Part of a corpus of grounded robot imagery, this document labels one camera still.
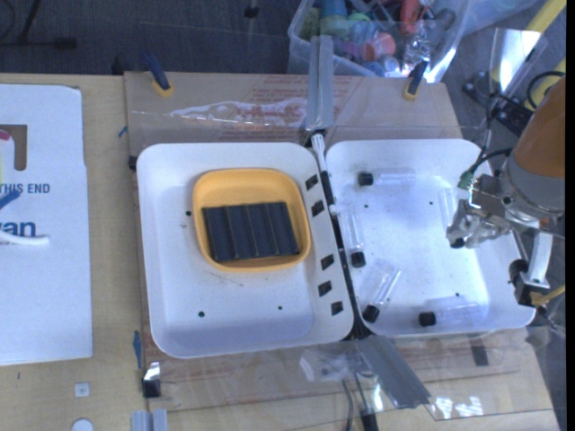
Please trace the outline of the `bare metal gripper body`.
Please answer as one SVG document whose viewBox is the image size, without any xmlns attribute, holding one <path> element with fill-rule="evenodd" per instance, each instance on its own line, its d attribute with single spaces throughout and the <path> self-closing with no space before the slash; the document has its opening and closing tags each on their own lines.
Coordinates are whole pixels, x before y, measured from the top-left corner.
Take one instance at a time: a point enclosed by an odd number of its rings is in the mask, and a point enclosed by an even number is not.
<svg viewBox="0 0 575 431">
<path fill-rule="evenodd" d="M 532 173 L 499 177 L 483 174 L 470 188 L 466 214 L 486 233 L 562 232 L 562 185 L 559 179 Z"/>
</svg>

